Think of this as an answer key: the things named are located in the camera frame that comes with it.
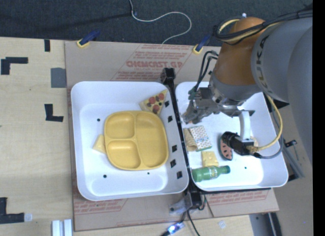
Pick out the yellow divided plate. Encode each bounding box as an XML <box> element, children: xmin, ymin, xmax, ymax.
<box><xmin>103</xmin><ymin>110</ymin><xmax>170</xmax><ymax>172</ymax></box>

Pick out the white plastic tray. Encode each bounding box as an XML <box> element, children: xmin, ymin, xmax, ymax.
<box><xmin>175</xmin><ymin>81</ymin><xmax>289</xmax><ymax>192</ymax></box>
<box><xmin>70</xmin><ymin>81</ymin><xmax>190</xmax><ymax>201</ymax></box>

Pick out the white carton with green print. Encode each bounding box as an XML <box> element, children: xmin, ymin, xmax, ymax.
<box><xmin>188</xmin><ymin>125</ymin><xmax>213</xmax><ymax>152</ymax></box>

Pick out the beige toy tortilla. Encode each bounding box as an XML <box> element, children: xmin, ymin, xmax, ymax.
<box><xmin>183</xmin><ymin>127</ymin><xmax>199</xmax><ymax>153</ymax></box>

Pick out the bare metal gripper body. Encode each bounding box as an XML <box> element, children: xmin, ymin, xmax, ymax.
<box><xmin>189</xmin><ymin>87</ymin><xmax>246</xmax><ymax>119</ymax></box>

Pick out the toy watermelon slice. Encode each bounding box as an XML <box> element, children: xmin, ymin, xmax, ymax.
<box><xmin>218</xmin><ymin>134</ymin><xmax>234</xmax><ymax>161</ymax></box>

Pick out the yellow toy cheese wedge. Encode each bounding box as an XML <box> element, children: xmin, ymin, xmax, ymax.
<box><xmin>91</xmin><ymin>133</ymin><xmax>107</xmax><ymax>154</ymax></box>

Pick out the black block with thin wires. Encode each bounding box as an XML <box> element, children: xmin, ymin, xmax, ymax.
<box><xmin>160</xmin><ymin>68</ymin><xmax>177</xmax><ymax>86</ymax></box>
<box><xmin>183</xmin><ymin>190</ymin><xmax>207</xmax><ymax>211</ymax></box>

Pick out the yellow toy cheese block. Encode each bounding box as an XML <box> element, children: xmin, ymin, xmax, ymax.
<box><xmin>201</xmin><ymin>150</ymin><xmax>220</xmax><ymax>168</ymax></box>

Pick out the toy pizza slice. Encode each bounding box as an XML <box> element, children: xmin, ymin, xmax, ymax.
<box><xmin>139</xmin><ymin>89</ymin><xmax>169</xmax><ymax>117</ymax></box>

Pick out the green plastic bottle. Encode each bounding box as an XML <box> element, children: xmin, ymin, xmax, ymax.
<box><xmin>190</xmin><ymin>164</ymin><xmax>232</xmax><ymax>183</ymax></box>

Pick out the brown cardboard board red print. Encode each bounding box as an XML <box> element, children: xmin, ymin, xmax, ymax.
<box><xmin>64</xmin><ymin>41</ymin><xmax>280</xmax><ymax>232</ymax></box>

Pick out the black cylinder on white bracket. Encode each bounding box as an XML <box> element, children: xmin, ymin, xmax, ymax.
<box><xmin>220</xmin><ymin>110</ymin><xmax>255</xmax><ymax>156</ymax></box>

